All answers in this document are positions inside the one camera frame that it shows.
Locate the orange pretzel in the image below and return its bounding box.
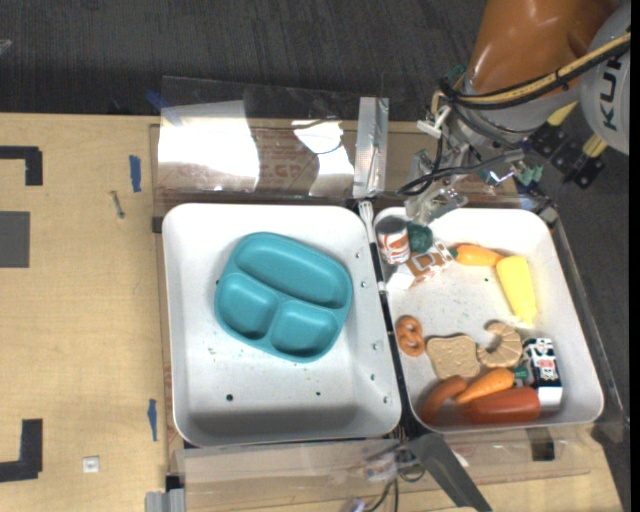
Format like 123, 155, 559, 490
394, 314, 427, 358

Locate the orange sausage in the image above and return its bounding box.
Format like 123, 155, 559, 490
418, 375, 469, 426

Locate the white plastic tray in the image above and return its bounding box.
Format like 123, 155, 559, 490
372, 206, 605, 434
161, 202, 404, 448

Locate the yellow-orange carrot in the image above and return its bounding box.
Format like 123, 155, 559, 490
448, 243, 504, 268

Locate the green broccoli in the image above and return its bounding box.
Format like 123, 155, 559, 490
405, 221, 435, 253

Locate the thin black and white rod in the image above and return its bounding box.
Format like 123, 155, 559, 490
358, 200, 407, 435

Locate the blue divided plate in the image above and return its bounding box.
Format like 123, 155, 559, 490
213, 231, 355, 364

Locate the tan bread slice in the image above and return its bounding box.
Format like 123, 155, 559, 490
425, 333, 482, 381

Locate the yellow bottle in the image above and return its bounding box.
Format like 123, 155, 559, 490
495, 255, 539, 327

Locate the orange carrot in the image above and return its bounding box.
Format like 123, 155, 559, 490
453, 366, 530, 406

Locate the red bottle with white cap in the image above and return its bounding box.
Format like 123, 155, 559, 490
460, 385, 565, 426

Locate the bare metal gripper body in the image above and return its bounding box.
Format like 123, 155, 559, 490
407, 122, 476, 201

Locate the orange and white can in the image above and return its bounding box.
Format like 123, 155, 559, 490
375, 217, 412, 266

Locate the black and white carton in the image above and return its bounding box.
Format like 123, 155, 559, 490
521, 337, 564, 391

